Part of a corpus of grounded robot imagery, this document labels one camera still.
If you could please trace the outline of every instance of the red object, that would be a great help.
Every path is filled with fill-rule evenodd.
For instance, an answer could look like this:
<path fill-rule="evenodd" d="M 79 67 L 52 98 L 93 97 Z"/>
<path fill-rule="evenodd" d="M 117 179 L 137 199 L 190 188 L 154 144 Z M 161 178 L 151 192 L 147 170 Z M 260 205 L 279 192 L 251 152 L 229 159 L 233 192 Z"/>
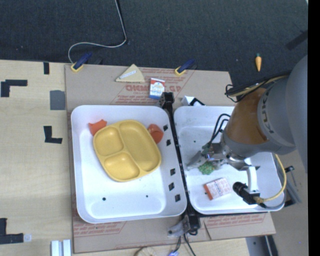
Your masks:
<path fill-rule="evenodd" d="M 96 132 L 106 127 L 107 121 L 101 119 L 99 122 L 89 123 L 89 129 L 92 136 L 95 136 Z"/>
<path fill-rule="evenodd" d="M 158 144 L 164 136 L 164 132 L 154 123 L 149 125 L 148 131 L 156 144 Z"/>

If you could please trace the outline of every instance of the yellow divided plate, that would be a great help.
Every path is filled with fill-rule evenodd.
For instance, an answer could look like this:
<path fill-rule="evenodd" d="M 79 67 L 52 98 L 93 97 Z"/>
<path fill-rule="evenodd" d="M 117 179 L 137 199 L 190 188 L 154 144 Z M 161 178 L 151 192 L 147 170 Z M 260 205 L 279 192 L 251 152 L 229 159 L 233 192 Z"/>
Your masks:
<path fill-rule="evenodd" d="M 100 129 L 93 147 L 105 172 L 127 182 L 157 169 L 161 154 L 146 127 L 136 120 L 119 121 Z"/>

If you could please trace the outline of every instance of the cheese wedge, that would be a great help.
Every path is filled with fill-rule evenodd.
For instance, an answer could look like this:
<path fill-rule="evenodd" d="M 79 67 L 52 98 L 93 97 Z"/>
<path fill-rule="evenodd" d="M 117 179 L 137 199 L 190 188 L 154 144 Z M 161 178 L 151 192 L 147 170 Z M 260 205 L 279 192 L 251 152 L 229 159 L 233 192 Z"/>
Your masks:
<path fill-rule="evenodd" d="M 139 70 L 139 68 L 132 64 L 125 72 L 122 73 L 116 80 L 116 82 L 125 83 L 144 83 L 145 77 Z"/>

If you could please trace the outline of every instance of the cardboard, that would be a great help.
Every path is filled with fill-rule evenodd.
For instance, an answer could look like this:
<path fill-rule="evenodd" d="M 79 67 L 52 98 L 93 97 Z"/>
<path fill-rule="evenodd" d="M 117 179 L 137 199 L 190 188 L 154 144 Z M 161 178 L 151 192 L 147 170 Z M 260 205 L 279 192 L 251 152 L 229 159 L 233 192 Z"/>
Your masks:
<path fill-rule="evenodd" d="M 73 170 L 73 149 L 70 115 L 81 105 L 156 105 L 149 98 L 150 78 L 165 81 L 165 91 L 173 92 L 174 110 L 182 106 L 182 98 L 193 96 L 208 106 L 233 106 L 225 97 L 231 84 L 228 72 L 187 70 L 177 77 L 173 69 L 140 67 L 145 83 L 119 83 L 116 78 L 128 69 L 125 66 L 84 65 L 74 73 L 65 65 L 66 106 L 68 116 L 69 159 L 72 193 L 73 246 L 75 253 L 97 252 L 144 246 L 174 245 L 178 238 L 168 237 L 167 229 L 180 217 L 166 217 L 111 223 L 90 224 L 83 221 L 76 206 Z M 244 238 L 274 234 L 270 213 L 208 216 L 200 218 L 198 234 L 190 242 Z"/>

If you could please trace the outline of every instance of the small box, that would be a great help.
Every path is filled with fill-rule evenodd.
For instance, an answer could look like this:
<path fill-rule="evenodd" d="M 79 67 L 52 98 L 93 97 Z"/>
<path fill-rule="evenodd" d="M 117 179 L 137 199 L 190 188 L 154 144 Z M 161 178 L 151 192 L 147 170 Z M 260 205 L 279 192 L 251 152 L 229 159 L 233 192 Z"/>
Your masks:
<path fill-rule="evenodd" d="M 166 81 L 161 79 L 151 78 L 149 98 L 159 100 L 165 91 L 165 82 Z"/>
<path fill-rule="evenodd" d="M 222 197 L 232 192 L 226 178 L 219 178 L 204 184 L 204 189 L 210 200 Z"/>

